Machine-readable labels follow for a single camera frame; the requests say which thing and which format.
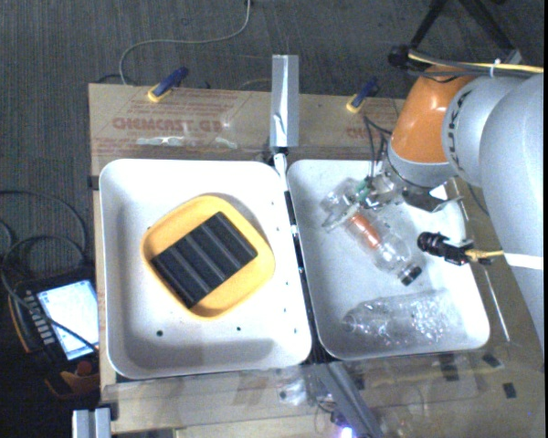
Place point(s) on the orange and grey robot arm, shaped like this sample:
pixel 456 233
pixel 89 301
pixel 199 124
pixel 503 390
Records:
pixel 507 144

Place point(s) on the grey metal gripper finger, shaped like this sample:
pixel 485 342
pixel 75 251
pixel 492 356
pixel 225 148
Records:
pixel 340 201
pixel 344 217

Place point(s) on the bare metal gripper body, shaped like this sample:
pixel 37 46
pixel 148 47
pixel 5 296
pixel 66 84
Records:
pixel 384 192

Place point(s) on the black cylinder on white bracket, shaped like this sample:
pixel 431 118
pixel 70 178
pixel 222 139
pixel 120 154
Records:
pixel 438 244

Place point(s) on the black ribbed rectangular block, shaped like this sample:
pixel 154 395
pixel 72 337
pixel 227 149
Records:
pixel 203 260

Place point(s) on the brown cardboard board, red print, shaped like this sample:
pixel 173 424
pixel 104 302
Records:
pixel 187 121

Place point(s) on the white plastic tray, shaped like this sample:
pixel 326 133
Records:
pixel 201 345
pixel 329 285

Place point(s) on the clear bottle with orange label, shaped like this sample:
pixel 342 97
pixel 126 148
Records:
pixel 388 251

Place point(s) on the crushed clear plastic bottle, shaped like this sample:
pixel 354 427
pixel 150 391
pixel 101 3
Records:
pixel 402 320

